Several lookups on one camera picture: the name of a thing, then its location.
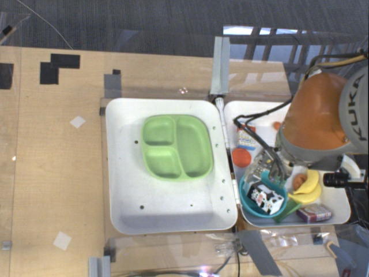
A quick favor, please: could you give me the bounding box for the yellow banana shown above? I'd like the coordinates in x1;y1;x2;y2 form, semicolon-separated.
287;169;322;204

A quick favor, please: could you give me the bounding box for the black cylinder on white bracket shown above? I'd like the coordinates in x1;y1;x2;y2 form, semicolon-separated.
322;154;367;189

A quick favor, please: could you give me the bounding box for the thin black and white rod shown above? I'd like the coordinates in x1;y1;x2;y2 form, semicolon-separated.
214;96;242;210

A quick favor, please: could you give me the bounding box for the brown doughnut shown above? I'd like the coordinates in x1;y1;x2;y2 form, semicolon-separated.
292;173;308;190

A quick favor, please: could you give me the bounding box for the teal bowl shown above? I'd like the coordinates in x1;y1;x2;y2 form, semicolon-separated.
238;170;288;219

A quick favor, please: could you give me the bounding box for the white plastic tray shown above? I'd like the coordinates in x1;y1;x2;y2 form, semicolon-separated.
105;98;239;235
223;100;352;228

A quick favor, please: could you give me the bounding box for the green block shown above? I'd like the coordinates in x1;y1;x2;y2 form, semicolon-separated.
273;198;303;223

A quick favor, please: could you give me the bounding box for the green divided plate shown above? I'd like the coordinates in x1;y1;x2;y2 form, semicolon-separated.
141;114;214;182

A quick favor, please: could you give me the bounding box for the purple packet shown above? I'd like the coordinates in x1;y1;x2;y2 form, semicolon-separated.
296;203;332;223

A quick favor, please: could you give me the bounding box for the black and white carton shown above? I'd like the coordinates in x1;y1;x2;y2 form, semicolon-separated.
247;182;285;215

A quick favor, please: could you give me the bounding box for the white carton with colourful print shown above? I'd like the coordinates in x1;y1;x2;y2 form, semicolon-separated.
236;122;258;151

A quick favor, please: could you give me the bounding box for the orange round disc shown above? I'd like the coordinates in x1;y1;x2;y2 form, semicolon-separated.
232;148;253;168

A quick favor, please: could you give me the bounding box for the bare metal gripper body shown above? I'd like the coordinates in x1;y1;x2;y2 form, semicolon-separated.
244;147;294;185

